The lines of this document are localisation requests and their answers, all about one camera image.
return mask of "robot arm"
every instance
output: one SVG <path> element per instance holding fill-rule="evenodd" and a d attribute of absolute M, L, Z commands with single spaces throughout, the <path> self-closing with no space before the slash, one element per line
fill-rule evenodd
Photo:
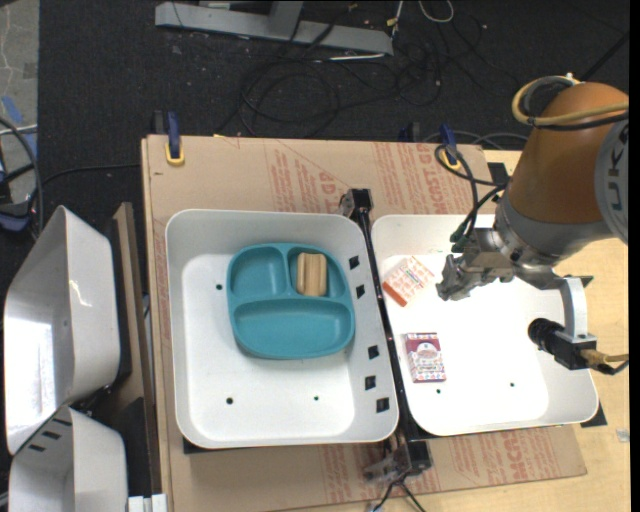
<path fill-rule="evenodd" d="M 447 256 L 437 289 L 443 300 L 460 300 L 476 286 L 514 277 L 538 289 L 559 289 L 564 328 L 539 319 L 530 337 L 570 369 L 597 367 L 606 362 L 587 331 L 584 286 L 591 278 L 560 277 L 554 267 L 596 240 L 628 243 L 628 96 L 604 84 L 550 78 L 569 87 L 542 118 L 521 108 L 549 78 L 514 98 L 516 117 L 536 129 L 500 198 L 493 228 L 474 228 L 454 246 L 461 254 Z"/>

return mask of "white plastic container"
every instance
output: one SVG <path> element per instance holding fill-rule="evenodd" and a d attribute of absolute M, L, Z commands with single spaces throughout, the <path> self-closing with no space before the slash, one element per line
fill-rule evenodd
<path fill-rule="evenodd" d="M 11 512 L 123 512 L 127 500 L 122 438 L 66 406 L 11 463 Z"/>
<path fill-rule="evenodd" d="M 277 242 L 322 247 L 342 265 L 356 319 L 346 349 L 269 360 L 236 343 L 224 289 L 229 262 L 244 247 Z M 176 415 L 187 440 L 216 449 L 374 442 L 394 432 L 398 407 L 386 339 L 354 222 L 329 214 L 186 210 L 168 223 L 166 243 Z"/>
<path fill-rule="evenodd" d="M 558 290 L 541 291 L 514 279 L 475 288 L 460 301 L 443 301 L 442 280 L 449 236 L 464 216 L 390 215 L 372 227 L 381 279 L 403 258 L 416 256 L 433 274 L 423 293 L 405 307 L 385 293 L 402 378 L 415 421 L 434 435 L 457 435 L 589 420 L 598 395 L 589 370 L 570 371 L 528 337 L 531 321 L 564 323 Z M 491 227 L 480 215 L 476 225 Z M 435 332 L 446 380 L 414 383 L 403 335 Z"/>
<path fill-rule="evenodd" d="M 5 301 L 9 451 L 15 454 L 60 406 L 111 384 L 119 361 L 111 246 L 60 206 Z"/>

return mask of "small box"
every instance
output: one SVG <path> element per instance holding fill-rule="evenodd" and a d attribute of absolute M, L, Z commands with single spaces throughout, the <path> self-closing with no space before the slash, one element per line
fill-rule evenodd
<path fill-rule="evenodd" d="M 386 291 L 402 307 L 405 307 L 433 279 L 433 273 L 414 256 L 402 260 L 382 283 Z"/>
<path fill-rule="evenodd" d="M 405 334 L 405 348 L 413 382 L 442 382 L 447 379 L 436 333 Z"/>

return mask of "cardboard sheet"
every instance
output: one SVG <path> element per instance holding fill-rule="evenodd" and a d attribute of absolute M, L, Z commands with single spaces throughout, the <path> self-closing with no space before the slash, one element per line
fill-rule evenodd
<path fill-rule="evenodd" d="M 363 469 L 377 444 L 250 448 L 185 454 L 175 418 L 164 231 L 190 208 L 330 212 L 350 188 L 369 188 L 373 217 L 467 213 L 469 184 L 435 161 L 432 144 L 183 137 L 185 164 L 169 165 L 166 137 L 142 143 L 155 383 L 163 490 L 176 512 L 266 512 L 356 501 L 384 492 Z M 479 147 L 462 146 L 475 177 L 489 179 Z M 482 195 L 488 188 L 480 187 Z M 492 203 L 485 213 L 492 211 Z M 572 427 L 429 441 L 434 467 L 407 481 L 417 494 L 586 473 Z"/>

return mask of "teal plate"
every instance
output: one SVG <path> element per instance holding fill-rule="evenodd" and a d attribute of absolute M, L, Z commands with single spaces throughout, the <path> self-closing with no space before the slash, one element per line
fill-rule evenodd
<path fill-rule="evenodd" d="M 327 293 L 296 291 L 298 255 L 327 259 Z M 326 251 L 288 243 L 245 247 L 227 272 L 229 318 L 237 343 L 268 359 L 307 359 L 338 352 L 355 334 L 355 313 L 341 265 Z"/>

